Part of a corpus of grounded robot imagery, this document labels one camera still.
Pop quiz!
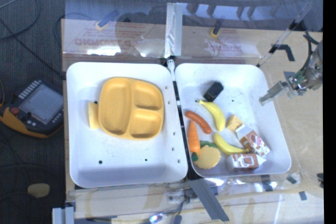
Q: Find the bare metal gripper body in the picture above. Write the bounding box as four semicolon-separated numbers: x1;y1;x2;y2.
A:
287;59;324;91

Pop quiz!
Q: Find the white plastic tray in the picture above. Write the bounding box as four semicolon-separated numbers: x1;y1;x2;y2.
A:
174;62;292;178
65;61;189;189

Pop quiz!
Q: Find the brown cardboard board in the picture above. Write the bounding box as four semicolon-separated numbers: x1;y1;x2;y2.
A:
60;18;324;220

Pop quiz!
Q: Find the yellow cheese wedge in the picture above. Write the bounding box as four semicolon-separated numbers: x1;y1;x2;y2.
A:
226;114;244;131

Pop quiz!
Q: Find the white and brown carton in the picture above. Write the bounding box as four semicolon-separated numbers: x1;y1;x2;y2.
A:
225;153;267;173
235;124;271;157

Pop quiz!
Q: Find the small black box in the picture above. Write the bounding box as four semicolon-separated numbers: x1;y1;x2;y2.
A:
203;81;224;102

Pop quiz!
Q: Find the yellow banana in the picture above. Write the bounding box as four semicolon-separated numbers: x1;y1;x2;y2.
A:
198;99;226;132
213;132;250;156

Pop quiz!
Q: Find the orange sausage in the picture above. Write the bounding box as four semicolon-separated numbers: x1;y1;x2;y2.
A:
184;110;212;135

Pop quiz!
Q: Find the green leafy toy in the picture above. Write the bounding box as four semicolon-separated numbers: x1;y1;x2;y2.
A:
199;140;218;150

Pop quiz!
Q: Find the orange carrot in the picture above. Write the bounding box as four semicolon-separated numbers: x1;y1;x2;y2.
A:
187;120;201;163

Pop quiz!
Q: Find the round yellow biscuit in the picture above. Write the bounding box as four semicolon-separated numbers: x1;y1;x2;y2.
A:
193;145;222;169

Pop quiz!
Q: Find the yellow divided plate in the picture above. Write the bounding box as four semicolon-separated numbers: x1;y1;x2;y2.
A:
98;76;165;141

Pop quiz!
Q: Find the pale yellow round object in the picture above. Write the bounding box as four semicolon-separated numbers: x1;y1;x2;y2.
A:
27;183;50;198

